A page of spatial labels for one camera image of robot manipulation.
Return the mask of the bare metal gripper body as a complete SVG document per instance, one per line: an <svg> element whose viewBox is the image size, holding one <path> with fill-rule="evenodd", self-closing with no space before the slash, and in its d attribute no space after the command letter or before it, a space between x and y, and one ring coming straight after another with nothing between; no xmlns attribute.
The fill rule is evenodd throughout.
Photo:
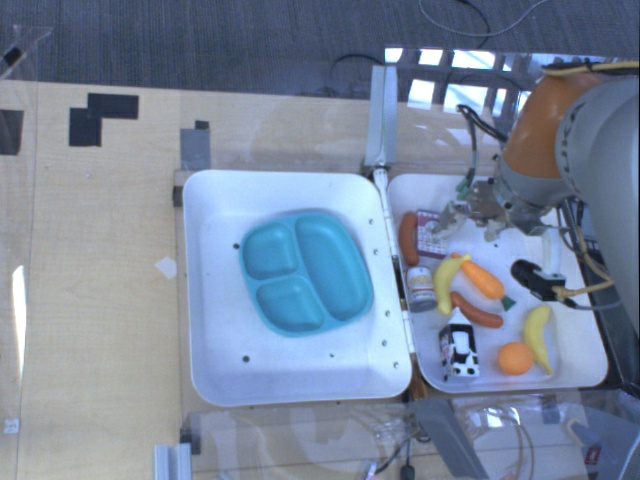
<svg viewBox="0 0 640 480"><path fill-rule="evenodd" d="M502 222L502 232L515 229L526 236L541 236L548 228L542 217L549 206L544 204L542 184L537 179L476 181L468 208L470 217L484 228L491 219Z"/></svg>

